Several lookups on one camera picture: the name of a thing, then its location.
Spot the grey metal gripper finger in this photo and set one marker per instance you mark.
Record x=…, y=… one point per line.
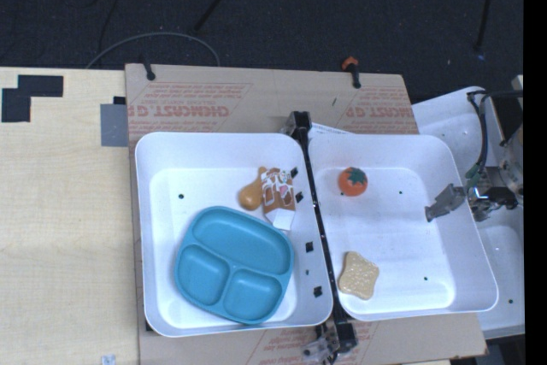
x=480, y=213
x=446, y=201

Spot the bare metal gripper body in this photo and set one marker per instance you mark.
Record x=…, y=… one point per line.
x=506, y=177

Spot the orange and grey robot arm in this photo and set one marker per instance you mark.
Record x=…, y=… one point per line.
x=510, y=119

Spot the white plastic tray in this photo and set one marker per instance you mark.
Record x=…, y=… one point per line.
x=406, y=235
x=213, y=149

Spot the orange toy fruit green top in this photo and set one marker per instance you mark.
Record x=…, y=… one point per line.
x=352, y=184

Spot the pale yellow toy biscuit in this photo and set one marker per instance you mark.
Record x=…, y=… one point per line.
x=359, y=275

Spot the thin black rod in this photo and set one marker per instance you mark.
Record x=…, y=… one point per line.
x=318, y=218

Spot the white paper sheet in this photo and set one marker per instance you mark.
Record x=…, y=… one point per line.
x=331, y=129

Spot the brown and white carton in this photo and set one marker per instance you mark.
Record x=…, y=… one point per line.
x=278, y=196

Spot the brown toy chicken drumstick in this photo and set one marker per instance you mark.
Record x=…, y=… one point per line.
x=250, y=197

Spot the blue divided plate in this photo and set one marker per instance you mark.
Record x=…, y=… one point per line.
x=239, y=239

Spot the brown cardboard board red print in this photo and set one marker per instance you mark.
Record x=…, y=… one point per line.
x=205, y=107

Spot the black cylinder on white bracket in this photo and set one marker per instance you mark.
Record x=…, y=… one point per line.
x=503, y=197

